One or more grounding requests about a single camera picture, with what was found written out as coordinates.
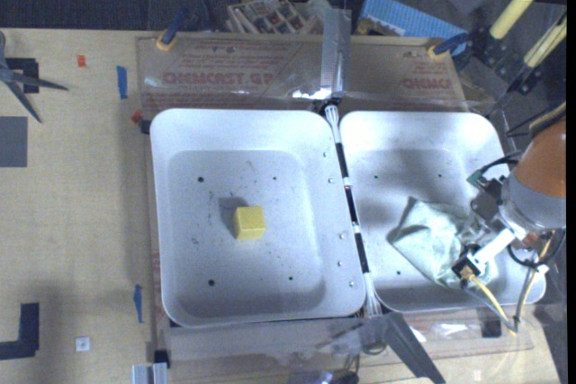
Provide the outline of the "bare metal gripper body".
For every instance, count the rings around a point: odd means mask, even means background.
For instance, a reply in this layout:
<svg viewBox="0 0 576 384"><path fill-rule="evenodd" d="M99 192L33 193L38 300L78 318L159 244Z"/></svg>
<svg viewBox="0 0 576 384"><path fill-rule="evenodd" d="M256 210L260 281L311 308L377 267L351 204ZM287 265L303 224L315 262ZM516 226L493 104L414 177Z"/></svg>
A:
<svg viewBox="0 0 576 384"><path fill-rule="evenodd" d="M521 241L526 237L522 228L504 207L503 181L501 179L469 179L477 189L471 200L471 211L464 225L464 236L468 243L487 245L502 231L508 230L512 240Z"/></svg>

